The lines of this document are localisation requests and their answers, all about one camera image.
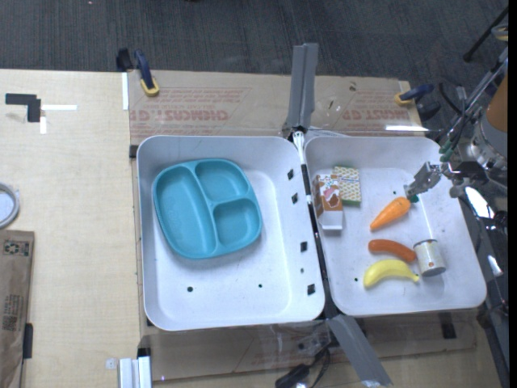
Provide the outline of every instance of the can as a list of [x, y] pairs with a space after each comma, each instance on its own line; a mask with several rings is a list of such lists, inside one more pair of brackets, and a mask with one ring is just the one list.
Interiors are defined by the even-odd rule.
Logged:
[[422, 276], [436, 276], [445, 272], [445, 262], [436, 240], [429, 238], [417, 242], [413, 250], [417, 254], [418, 267]]

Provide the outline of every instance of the blue divided plate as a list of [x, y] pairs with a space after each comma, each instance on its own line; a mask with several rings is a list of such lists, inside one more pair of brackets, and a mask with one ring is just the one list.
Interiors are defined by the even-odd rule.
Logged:
[[170, 247], [189, 259], [242, 249], [262, 229], [259, 203], [246, 175], [226, 159], [166, 168], [153, 182], [154, 207]]

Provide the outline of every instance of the table top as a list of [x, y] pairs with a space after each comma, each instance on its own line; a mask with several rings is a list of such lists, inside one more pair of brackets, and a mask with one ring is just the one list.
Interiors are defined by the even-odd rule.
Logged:
[[[23, 366], [24, 387], [116, 386], [110, 359], [137, 354], [138, 255], [124, 78], [120, 73], [0, 70], [5, 93], [37, 95], [43, 105], [77, 106], [45, 111], [46, 133], [40, 124], [27, 122], [25, 107], [0, 108], [0, 180], [18, 190], [20, 199], [20, 213], [8, 229], [36, 235], [28, 312], [34, 339], [32, 358]], [[253, 85], [252, 77], [247, 85]], [[473, 332], [472, 349], [393, 358], [383, 365], [395, 386], [431, 387], [438, 380], [441, 386], [497, 386], [484, 331], [476, 327]], [[351, 372], [349, 364], [343, 367]], [[329, 378], [335, 377], [335, 384], [338, 376], [337, 370]], [[260, 374], [242, 378], [170, 384], [271, 385], [263, 385], [267, 378]]]

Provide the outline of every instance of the carrot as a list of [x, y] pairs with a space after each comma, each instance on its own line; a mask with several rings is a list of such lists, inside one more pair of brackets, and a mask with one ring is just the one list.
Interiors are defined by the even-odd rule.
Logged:
[[410, 211], [411, 201], [405, 197], [397, 197], [391, 203], [386, 205], [379, 213], [379, 215], [370, 224], [370, 230], [378, 229], [393, 220], [402, 217], [408, 211]]
[[387, 251], [388, 253], [392, 253], [393, 255], [396, 255], [401, 259], [404, 259], [408, 263], [411, 263], [417, 258], [417, 254], [410, 248], [404, 246], [399, 242], [394, 242], [393, 240], [386, 240], [383, 238], [371, 240], [368, 243], [368, 249], [374, 253]]

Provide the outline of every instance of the sponge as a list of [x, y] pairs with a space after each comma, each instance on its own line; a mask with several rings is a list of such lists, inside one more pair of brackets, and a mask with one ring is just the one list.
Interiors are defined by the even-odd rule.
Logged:
[[344, 205], [361, 204], [361, 184], [359, 170], [350, 167], [335, 166], [332, 174], [338, 176], [339, 198]]

